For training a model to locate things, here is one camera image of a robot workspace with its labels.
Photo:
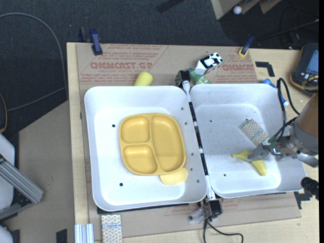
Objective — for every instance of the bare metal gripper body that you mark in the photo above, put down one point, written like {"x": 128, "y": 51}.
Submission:
{"x": 286, "y": 148}

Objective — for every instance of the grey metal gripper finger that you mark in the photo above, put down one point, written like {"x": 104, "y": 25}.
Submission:
{"x": 264, "y": 148}
{"x": 255, "y": 156}

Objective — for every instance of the yellow banana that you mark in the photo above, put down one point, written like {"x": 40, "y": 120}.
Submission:
{"x": 260, "y": 166}

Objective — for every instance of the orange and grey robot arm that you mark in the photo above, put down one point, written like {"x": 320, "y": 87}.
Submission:
{"x": 307, "y": 120}

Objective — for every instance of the orange patterned packet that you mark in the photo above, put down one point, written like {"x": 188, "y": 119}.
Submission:
{"x": 254, "y": 131}
{"x": 111, "y": 228}

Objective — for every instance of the white plastic tray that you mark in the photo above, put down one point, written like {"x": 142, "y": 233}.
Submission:
{"x": 141, "y": 194}
{"x": 222, "y": 135}

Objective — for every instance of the thin black and white rod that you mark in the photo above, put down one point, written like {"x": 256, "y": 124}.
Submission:
{"x": 196, "y": 125}

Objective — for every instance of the yellow flat chip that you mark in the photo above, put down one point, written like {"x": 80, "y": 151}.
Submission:
{"x": 174, "y": 178}

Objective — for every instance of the green bottle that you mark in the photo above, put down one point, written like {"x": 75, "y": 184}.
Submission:
{"x": 200, "y": 77}

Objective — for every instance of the black and white carton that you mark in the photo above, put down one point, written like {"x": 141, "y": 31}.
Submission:
{"x": 208, "y": 62}

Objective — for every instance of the yellow divided plate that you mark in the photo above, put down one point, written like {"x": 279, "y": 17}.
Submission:
{"x": 152, "y": 143}

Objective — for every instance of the brown cardboard board red print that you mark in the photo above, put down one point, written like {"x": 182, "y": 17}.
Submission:
{"x": 162, "y": 59}

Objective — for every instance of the yellow rounded cylinder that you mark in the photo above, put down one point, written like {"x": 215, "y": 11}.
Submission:
{"x": 143, "y": 79}

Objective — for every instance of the white ball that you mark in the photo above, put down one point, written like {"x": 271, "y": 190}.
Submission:
{"x": 237, "y": 10}

